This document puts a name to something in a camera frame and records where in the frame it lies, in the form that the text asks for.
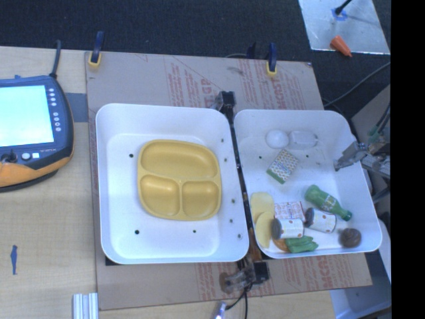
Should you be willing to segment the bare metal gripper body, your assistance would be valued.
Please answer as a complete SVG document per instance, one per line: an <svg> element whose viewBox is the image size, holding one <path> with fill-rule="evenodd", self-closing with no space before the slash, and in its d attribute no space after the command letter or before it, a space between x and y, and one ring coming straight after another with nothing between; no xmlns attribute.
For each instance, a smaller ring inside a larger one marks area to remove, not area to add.
<svg viewBox="0 0 425 319"><path fill-rule="evenodd" d="M361 160L363 168L390 179L390 143L385 137L377 137L367 144L367 154Z"/></svg>

